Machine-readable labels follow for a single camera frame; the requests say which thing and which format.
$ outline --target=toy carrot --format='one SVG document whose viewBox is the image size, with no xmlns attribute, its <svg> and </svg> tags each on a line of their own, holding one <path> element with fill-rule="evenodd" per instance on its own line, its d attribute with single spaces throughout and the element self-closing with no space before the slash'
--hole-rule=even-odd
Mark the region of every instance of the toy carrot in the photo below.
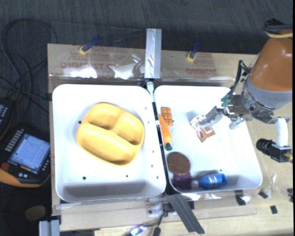
<svg viewBox="0 0 295 236">
<path fill-rule="evenodd" d="M 163 143 L 165 144 L 166 150 L 172 150 L 172 146 L 170 142 L 172 141 L 172 134 L 164 120 L 164 118 L 161 115 L 158 115 L 159 124 L 161 126 L 161 133 L 163 138 Z"/>
</svg>

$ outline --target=wooden table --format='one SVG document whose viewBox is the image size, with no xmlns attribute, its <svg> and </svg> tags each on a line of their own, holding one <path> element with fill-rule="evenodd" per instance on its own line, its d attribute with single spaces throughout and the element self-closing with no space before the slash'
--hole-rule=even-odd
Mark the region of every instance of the wooden table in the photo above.
<svg viewBox="0 0 295 236">
<path fill-rule="evenodd" d="M 71 50 L 69 45 L 49 45 L 48 60 L 49 74 L 54 67 L 66 56 L 65 52 Z M 185 52 L 165 51 L 173 61 L 181 63 L 181 57 Z M 217 75 L 235 78 L 238 61 L 241 59 L 247 65 L 253 61 L 255 55 L 242 54 L 209 54 L 214 63 Z M 51 94 L 57 85 L 64 83 L 88 83 L 86 80 L 75 80 L 49 77 L 49 93 Z M 292 102 L 277 110 L 275 115 L 292 117 Z M 124 236 L 132 228 L 141 224 L 153 224 L 158 220 L 148 213 L 146 202 L 142 200 L 128 200 L 120 202 L 99 202 L 89 205 L 76 205 L 68 208 L 69 204 L 60 204 L 60 198 L 55 190 L 55 162 L 53 147 L 53 115 L 52 102 L 50 103 L 50 124 L 52 143 L 52 205 L 55 215 L 60 215 L 60 231 L 76 231 L 88 229 L 100 229 L 94 231 L 96 236 Z M 259 138 L 273 139 L 276 141 L 276 129 L 274 125 L 266 125 L 258 120 L 247 122 L 248 130 L 253 144 Z M 293 144 L 293 120 L 288 122 L 289 145 Z M 294 207 L 287 193 L 288 188 L 293 187 L 293 164 L 278 163 L 256 149 L 256 154 L 263 173 L 263 183 L 257 190 L 249 192 L 250 201 L 240 206 L 235 198 L 200 200 L 194 202 L 194 214 L 208 236 L 229 235 L 292 235 L 294 233 Z M 269 194 L 268 198 L 258 195 L 260 190 Z M 271 207 L 277 209 L 272 213 Z M 177 214 L 171 213 L 162 219 L 160 224 L 161 235 L 181 236 L 195 235 L 189 233 Z M 142 236 L 152 235 L 153 228 Z"/>
</svg>

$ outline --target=gray carpet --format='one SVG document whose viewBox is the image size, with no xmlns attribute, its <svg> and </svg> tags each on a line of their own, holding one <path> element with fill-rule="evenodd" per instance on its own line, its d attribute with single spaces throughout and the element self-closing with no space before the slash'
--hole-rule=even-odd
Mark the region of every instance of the gray carpet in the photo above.
<svg viewBox="0 0 295 236">
<path fill-rule="evenodd" d="M 265 21 L 293 22 L 293 0 L 0 0 L 0 41 L 4 27 L 22 18 L 52 26 L 58 43 L 83 44 L 91 33 L 77 29 L 86 26 L 159 28 L 164 50 L 189 51 L 200 41 L 201 52 L 257 54 L 267 40 L 262 30 Z M 21 74 L 27 66 L 15 54 L 29 68 L 34 67 L 31 78 L 24 77 L 23 89 L 42 97 L 47 96 L 47 67 L 46 63 L 35 66 L 46 58 L 46 44 L 52 42 L 51 31 L 35 21 L 16 22 L 3 38 L 3 46 L 12 53 L 10 58 Z M 18 79 L 2 52 L 0 75 L 10 82 Z M 8 87 L 0 78 L 1 97 Z M 11 92 L 9 97 L 17 97 L 17 93 Z M 12 126 L 26 122 L 48 132 L 48 102 L 35 100 L 39 105 L 25 96 L 18 98 Z M 28 190 L 0 184 L 0 236 L 38 235 L 38 222 L 26 220 L 24 211 L 33 205 L 50 206 L 49 185 Z"/>
</svg>

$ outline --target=white tray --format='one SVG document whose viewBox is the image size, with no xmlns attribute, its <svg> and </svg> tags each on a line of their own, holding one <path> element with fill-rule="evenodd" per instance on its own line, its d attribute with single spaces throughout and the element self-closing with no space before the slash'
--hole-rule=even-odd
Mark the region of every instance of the white tray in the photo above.
<svg viewBox="0 0 295 236">
<path fill-rule="evenodd" d="M 79 121 L 99 102 L 117 105 L 142 120 L 143 145 L 136 158 L 116 167 L 82 150 Z M 56 192 L 67 202 L 156 197 L 166 187 L 149 93 L 137 86 L 61 85 L 53 92 Z"/>
<path fill-rule="evenodd" d="M 173 150 L 165 151 L 165 154 L 178 151 L 187 156 L 193 178 L 200 179 L 209 173 L 225 174 L 228 184 L 210 192 L 254 189 L 262 183 L 262 172 L 245 122 L 231 130 L 231 121 L 223 117 L 212 126 L 216 134 L 203 143 L 189 125 L 193 117 L 207 114 L 214 106 L 221 106 L 221 98 L 229 90 L 223 87 L 159 86 L 154 92 L 158 113 L 161 114 L 161 107 L 169 107 L 174 120 L 173 127 L 170 127 Z M 175 189 L 185 193 L 208 192 L 201 188 Z"/>
</svg>

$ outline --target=plastic bottle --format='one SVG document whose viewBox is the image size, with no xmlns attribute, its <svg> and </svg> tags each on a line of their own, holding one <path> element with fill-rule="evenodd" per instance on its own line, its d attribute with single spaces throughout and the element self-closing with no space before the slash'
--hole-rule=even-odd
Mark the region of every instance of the plastic bottle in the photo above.
<svg viewBox="0 0 295 236">
<path fill-rule="evenodd" d="M 212 189 L 217 186 L 224 186 L 226 184 L 227 184 L 227 180 L 223 173 L 207 175 L 200 180 L 191 181 L 191 187 L 193 189 L 196 189 L 199 187 L 204 189 Z"/>
</svg>

